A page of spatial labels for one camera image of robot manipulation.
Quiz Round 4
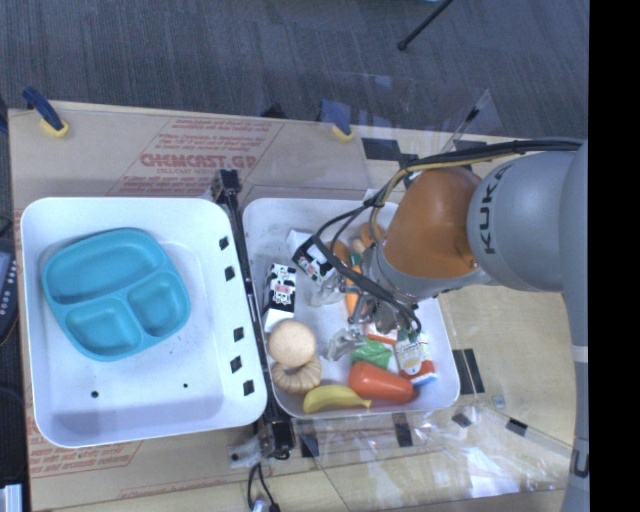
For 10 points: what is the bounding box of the brown cardboard board, red print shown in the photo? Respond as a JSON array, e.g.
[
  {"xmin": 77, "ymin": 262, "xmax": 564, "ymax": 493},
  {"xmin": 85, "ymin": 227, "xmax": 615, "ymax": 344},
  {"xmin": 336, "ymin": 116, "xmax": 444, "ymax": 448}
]
[{"xmin": 7, "ymin": 99, "xmax": 451, "ymax": 511}]

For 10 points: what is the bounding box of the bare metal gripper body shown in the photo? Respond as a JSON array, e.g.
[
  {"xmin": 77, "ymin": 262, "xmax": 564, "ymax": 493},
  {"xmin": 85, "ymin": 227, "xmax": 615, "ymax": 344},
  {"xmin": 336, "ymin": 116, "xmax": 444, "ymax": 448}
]
[{"xmin": 349, "ymin": 287, "xmax": 419, "ymax": 334}]

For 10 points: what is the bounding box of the round tan biscuit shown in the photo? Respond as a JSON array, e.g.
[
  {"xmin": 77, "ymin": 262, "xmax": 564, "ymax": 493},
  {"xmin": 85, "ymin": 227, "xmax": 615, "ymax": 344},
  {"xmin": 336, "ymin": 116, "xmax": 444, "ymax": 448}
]
[{"xmin": 267, "ymin": 318, "xmax": 318, "ymax": 368}]

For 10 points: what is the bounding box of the cow print milk carton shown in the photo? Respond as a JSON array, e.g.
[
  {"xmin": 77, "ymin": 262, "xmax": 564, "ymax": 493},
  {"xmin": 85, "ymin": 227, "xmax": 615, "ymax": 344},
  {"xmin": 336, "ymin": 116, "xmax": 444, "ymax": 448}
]
[
  {"xmin": 261, "ymin": 262, "xmax": 298, "ymax": 334},
  {"xmin": 290, "ymin": 229, "xmax": 338, "ymax": 288}
]

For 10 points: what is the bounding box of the yellow banana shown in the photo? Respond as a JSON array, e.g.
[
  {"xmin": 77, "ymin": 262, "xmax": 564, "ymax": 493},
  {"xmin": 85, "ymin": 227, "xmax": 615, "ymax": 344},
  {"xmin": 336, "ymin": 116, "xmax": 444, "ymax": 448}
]
[{"xmin": 302, "ymin": 383, "xmax": 373, "ymax": 415}]

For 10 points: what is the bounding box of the orange rounded toy food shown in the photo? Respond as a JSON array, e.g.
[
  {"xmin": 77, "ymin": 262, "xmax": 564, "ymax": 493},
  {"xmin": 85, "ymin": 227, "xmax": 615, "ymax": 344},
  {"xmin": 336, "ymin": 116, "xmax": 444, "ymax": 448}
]
[
  {"xmin": 327, "ymin": 239, "xmax": 352, "ymax": 267},
  {"xmin": 359, "ymin": 222, "xmax": 387, "ymax": 249}
]

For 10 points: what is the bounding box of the white red yellow packet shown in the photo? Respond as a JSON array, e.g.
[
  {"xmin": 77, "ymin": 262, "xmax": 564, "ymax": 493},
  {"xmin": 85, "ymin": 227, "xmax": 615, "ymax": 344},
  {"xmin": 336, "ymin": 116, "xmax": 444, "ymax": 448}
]
[{"xmin": 394, "ymin": 331, "xmax": 438, "ymax": 387}]

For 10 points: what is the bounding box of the beige doughnut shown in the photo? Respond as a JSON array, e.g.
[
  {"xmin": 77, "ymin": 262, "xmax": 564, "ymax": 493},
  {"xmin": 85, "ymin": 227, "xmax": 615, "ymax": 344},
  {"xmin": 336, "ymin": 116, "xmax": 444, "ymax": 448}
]
[{"xmin": 271, "ymin": 355, "xmax": 324, "ymax": 395}]

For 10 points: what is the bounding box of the white plastic tray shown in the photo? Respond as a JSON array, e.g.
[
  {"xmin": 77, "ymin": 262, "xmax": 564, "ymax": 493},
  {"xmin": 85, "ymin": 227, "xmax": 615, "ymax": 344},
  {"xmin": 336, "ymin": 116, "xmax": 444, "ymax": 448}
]
[
  {"xmin": 19, "ymin": 196, "xmax": 269, "ymax": 449},
  {"xmin": 242, "ymin": 197, "xmax": 461, "ymax": 420}
]

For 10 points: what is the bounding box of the black block with thin wires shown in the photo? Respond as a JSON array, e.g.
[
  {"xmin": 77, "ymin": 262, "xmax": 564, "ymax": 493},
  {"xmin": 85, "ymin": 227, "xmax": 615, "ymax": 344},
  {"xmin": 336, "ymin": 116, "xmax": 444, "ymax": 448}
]
[
  {"xmin": 213, "ymin": 168, "xmax": 244, "ymax": 204},
  {"xmin": 256, "ymin": 418, "xmax": 297, "ymax": 459}
]

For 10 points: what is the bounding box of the blue divided plate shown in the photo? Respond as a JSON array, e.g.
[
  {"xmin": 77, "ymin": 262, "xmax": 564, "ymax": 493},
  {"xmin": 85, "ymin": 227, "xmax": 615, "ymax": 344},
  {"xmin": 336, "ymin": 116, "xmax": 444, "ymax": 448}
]
[{"xmin": 41, "ymin": 227, "xmax": 192, "ymax": 362}]

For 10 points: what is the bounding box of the black stand leg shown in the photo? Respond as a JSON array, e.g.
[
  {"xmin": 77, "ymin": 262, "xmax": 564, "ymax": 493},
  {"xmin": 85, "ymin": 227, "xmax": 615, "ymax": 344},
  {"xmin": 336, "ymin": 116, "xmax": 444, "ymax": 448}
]
[{"xmin": 396, "ymin": 0, "xmax": 456, "ymax": 52}]

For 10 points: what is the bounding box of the thin black rod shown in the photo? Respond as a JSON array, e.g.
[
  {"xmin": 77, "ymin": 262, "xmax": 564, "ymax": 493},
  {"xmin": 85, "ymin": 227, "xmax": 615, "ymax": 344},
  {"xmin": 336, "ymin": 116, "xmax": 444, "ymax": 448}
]
[{"xmin": 225, "ymin": 193, "xmax": 279, "ymax": 427}]

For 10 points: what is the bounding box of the large orange carrot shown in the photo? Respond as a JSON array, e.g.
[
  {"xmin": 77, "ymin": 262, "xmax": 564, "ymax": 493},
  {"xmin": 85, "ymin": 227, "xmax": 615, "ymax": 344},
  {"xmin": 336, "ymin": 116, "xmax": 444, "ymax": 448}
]
[{"xmin": 347, "ymin": 338, "xmax": 419, "ymax": 405}]

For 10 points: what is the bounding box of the small orange carrot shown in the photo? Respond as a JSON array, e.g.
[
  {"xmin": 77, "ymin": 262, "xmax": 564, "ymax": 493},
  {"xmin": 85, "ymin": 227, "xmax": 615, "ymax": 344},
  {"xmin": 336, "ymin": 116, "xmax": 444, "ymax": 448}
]
[{"xmin": 344, "ymin": 252, "xmax": 364, "ymax": 319}]

